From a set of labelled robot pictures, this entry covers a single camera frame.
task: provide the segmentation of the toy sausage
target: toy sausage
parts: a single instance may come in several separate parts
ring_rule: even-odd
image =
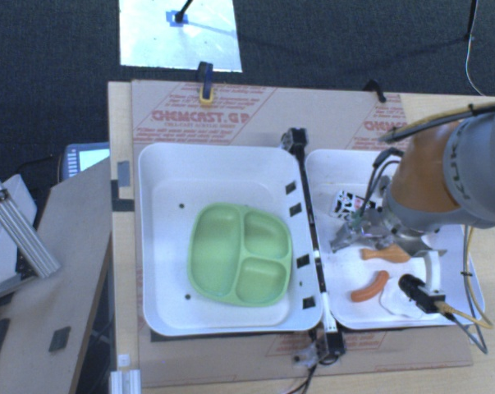
[[[363,248],[361,252],[362,259],[385,259],[390,263],[405,263],[411,259],[410,255],[397,244],[391,244],[379,251]]]
[[[365,300],[373,298],[386,286],[388,279],[389,273],[385,270],[381,270],[380,272],[378,272],[373,283],[371,283],[369,286],[365,287],[364,289],[359,289],[358,291],[352,291],[351,300],[353,302],[364,302]]]

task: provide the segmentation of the white tray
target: white tray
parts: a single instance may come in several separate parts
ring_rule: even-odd
[[[144,316],[167,336],[300,331],[314,327],[322,306],[297,161],[276,148],[157,143],[138,161],[144,271]],[[296,189],[286,193],[286,186]],[[246,204],[277,215],[293,244],[286,295],[267,307],[210,300],[187,277],[190,233],[197,214],[215,202]],[[290,207],[302,211],[290,216]],[[309,255],[309,265],[296,259]],[[304,309],[304,299],[315,306]]]
[[[362,245],[352,245],[335,254],[331,251],[329,242],[334,239],[343,223],[342,219],[329,214],[333,199],[340,190],[361,196],[365,194],[371,165],[377,154],[378,152],[356,150],[315,150],[306,161],[331,311],[341,324],[357,330],[452,325],[451,321],[440,314],[424,314],[419,311],[398,287],[399,278],[406,273],[425,280],[426,267],[422,259],[411,259],[407,263],[389,263],[382,259],[364,261],[360,258]],[[387,174],[394,172],[394,167],[390,168],[386,170]],[[441,289],[446,293],[447,303],[469,312],[461,275],[462,236],[459,225],[450,225],[442,227],[438,234],[429,236],[426,243],[436,250],[447,250],[440,257]],[[470,269],[474,274],[474,293],[484,307],[473,264],[470,264]],[[384,292],[365,302],[351,301],[350,293],[370,284],[379,270],[386,270],[390,274]],[[389,301],[381,299],[381,296],[388,296]],[[391,306],[392,300],[396,305],[394,314],[383,307],[383,304]]]

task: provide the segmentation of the divided green plate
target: divided green plate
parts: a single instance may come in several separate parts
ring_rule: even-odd
[[[242,306],[268,306],[286,293],[292,244],[276,216],[239,204],[215,203],[198,215],[187,272],[202,295]]]

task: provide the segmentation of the black pole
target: black pole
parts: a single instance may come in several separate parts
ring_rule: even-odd
[[[470,20],[468,21],[468,32],[466,32],[465,39],[470,39],[471,30],[474,27],[475,11],[477,10],[477,0],[471,0],[470,7]]]
[[[185,15],[185,12],[189,8],[192,1],[193,0],[187,0],[187,2],[185,3],[185,6],[174,16],[174,21],[176,21],[176,23],[182,23],[183,22],[183,15]]]

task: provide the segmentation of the dark floor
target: dark floor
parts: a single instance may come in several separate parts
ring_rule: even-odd
[[[471,0],[233,1],[244,72],[218,82],[362,89],[373,78],[386,91],[475,94],[463,40]],[[68,144],[107,140],[110,80],[194,79],[120,66],[118,28],[118,0],[0,0],[1,179],[46,159],[21,169],[44,189]],[[479,0],[470,74],[495,95],[495,0]]]

